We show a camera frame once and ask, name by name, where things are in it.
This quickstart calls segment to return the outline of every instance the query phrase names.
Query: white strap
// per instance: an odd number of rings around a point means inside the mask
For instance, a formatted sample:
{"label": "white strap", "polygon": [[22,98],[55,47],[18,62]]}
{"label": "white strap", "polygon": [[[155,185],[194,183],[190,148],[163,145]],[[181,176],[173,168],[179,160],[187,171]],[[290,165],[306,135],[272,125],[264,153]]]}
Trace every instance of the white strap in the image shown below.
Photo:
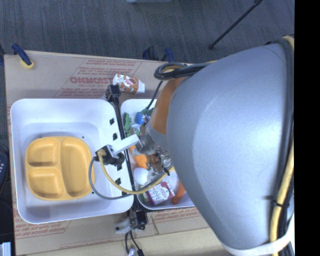
{"label": "white strap", "polygon": [[290,241],[293,239],[295,235],[295,213],[293,213],[291,220],[289,222],[288,229],[284,236],[279,238],[278,240],[270,243],[265,243],[259,245],[257,247],[245,250],[233,249],[231,247],[226,246],[222,243],[223,247],[232,255],[235,256],[262,256],[262,255],[270,255],[281,251]]}

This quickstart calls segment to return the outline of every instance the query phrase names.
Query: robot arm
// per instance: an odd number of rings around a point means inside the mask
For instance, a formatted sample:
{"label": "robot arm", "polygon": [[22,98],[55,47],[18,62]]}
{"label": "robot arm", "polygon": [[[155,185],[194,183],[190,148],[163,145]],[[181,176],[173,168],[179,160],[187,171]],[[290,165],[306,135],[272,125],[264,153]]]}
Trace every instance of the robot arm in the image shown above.
{"label": "robot arm", "polygon": [[[169,154],[219,240],[270,241],[272,201],[293,143],[293,51],[285,40],[216,61],[162,90],[140,151]],[[294,211],[290,199],[288,216]]]}

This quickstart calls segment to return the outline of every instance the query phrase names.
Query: yellow tray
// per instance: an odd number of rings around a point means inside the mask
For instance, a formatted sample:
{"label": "yellow tray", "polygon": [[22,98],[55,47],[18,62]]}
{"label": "yellow tray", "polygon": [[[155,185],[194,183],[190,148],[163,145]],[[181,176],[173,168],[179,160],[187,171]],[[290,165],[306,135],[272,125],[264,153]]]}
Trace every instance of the yellow tray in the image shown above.
{"label": "yellow tray", "polygon": [[[32,141],[25,153],[26,181],[37,198],[74,200],[92,189],[88,170],[92,159],[88,145],[70,136],[51,136]],[[95,174],[92,167],[92,182]]]}

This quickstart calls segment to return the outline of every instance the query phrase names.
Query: black pole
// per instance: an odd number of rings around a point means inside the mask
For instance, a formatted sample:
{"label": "black pole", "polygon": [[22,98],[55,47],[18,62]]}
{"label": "black pole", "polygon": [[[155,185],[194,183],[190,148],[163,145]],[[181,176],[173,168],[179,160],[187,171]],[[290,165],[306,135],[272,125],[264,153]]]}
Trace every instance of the black pole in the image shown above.
{"label": "black pole", "polygon": [[254,0],[253,5],[247,10],[238,20],[233,23],[222,35],[219,36],[212,44],[209,45],[209,49],[212,49],[226,34],[228,34],[240,21],[242,21],[255,7],[257,7],[263,0]]}

